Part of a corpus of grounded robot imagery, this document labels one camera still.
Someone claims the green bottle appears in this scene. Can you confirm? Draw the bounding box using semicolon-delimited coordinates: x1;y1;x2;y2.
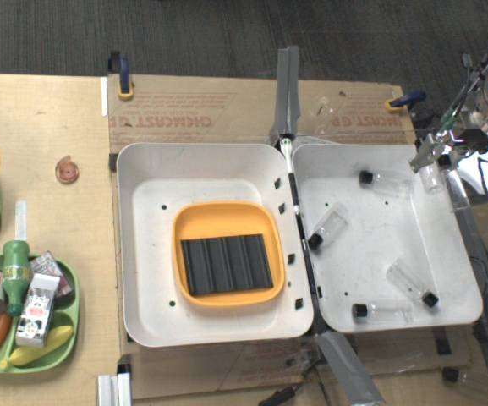
2;239;31;318

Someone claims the black block with wires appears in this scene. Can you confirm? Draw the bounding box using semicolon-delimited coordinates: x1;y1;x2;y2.
259;386;297;406

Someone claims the orange plate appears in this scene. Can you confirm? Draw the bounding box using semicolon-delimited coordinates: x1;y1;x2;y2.
171;200;287;309

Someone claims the thin black and white rod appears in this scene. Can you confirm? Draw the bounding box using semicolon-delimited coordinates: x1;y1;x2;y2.
278;137;326;334

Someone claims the white plastic tray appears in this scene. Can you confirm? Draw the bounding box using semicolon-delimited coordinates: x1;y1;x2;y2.
115;141;315;349
290;142;485;335

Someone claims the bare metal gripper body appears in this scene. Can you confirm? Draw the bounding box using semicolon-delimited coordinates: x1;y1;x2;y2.
458;95;488;152

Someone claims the green divided plate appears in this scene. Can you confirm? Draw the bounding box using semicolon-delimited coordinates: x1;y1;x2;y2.
0;252;80;374

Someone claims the clear plastic bottle black cap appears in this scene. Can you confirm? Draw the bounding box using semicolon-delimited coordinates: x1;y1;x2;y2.
358;169;414;199
306;202;351;251
386;258;441;310
351;299;414;326
419;153;454;195
441;366;488;398

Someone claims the red patterned packet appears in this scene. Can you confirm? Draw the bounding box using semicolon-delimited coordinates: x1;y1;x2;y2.
28;250;74;300

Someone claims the black ribbed rack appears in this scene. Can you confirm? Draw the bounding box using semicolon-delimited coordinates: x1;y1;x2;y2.
179;233;276;297

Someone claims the brown cardboard board red print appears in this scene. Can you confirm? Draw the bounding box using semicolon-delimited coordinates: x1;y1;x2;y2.
107;73;474;401

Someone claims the yellow banana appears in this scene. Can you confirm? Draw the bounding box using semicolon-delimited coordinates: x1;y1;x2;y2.
7;324;75;367

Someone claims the pink doughnut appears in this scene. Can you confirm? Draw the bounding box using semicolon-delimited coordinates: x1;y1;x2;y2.
54;155;80;184

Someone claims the white cow print carton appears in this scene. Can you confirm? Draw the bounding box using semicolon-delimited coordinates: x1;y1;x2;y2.
14;272;62;349

